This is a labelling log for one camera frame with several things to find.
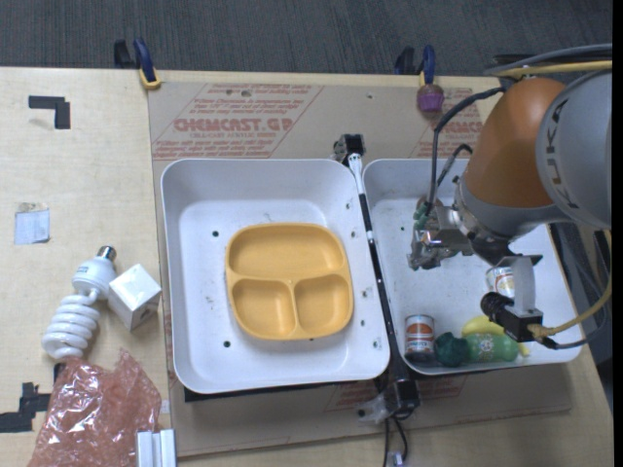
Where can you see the purple cupcake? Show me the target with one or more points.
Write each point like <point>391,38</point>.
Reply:
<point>430,99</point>

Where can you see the dark green broccoli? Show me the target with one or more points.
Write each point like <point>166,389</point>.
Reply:
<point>450,350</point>

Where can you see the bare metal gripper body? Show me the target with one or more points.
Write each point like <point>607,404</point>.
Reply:
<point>447,234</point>

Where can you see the green plastic bottle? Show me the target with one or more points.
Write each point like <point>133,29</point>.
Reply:
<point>491,348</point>

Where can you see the white plastic tray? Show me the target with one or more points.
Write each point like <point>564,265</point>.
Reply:
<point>448,295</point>
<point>204,348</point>

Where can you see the white spiral light bulb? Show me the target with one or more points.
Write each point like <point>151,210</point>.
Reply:
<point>73,319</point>

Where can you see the thin black and white rod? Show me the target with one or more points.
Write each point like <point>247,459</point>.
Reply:
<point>377,265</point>

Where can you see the white cube box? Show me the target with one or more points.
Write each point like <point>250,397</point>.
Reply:
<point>134,296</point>

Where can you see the black cylinder on white bracket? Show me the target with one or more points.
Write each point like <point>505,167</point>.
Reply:
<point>515,316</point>

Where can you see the brown cardboard board, red print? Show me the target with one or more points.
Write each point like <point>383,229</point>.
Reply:
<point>233,119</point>

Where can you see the yellow divided plate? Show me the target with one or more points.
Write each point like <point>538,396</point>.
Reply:
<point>287,256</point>

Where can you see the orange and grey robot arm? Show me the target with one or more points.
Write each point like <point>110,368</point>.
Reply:
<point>516,154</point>

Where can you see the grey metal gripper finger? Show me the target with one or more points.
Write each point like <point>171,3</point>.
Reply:
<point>434,259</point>
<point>416,258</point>

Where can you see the pink bubble wrap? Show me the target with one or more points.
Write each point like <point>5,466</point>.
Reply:
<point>92,411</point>

